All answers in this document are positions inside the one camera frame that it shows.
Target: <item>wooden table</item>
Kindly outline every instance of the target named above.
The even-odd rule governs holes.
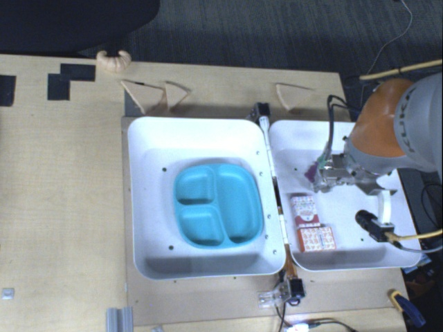
[[[107,308],[128,303],[121,80],[159,87],[170,81],[191,90],[175,112],[160,106],[157,116],[244,118],[255,102],[268,102],[273,120],[325,119],[327,95],[343,96],[334,73],[132,63],[121,74],[97,68],[93,82],[71,81],[69,101],[49,101],[48,74],[60,73],[60,64],[95,61],[0,55],[0,75],[16,77],[13,105],[0,107],[0,288],[15,289],[14,299],[0,300],[0,331],[104,331]],[[309,104],[287,113],[277,82],[311,88]],[[400,269],[299,271],[307,297],[288,310],[290,322],[335,317],[360,332],[406,330],[387,296],[391,288],[406,295]],[[180,304],[164,304],[164,331],[276,331],[280,320],[272,310],[248,305],[237,315],[223,313],[232,303],[229,289],[247,301],[275,277],[239,277],[235,285],[231,279],[180,283],[186,288],[176,291],[178,301],[205,285],[206,297],[221,295],[208,306],[211,313],[188,309],[186,319]],[[221,319],[192,322],[216,315]]]

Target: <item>blue divided plate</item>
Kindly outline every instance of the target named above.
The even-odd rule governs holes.
[[[252,242],[263,229],[257,185],[237,165],[183,170],[175,179],[174,206],[181,235],[195,247],[237,247]]]

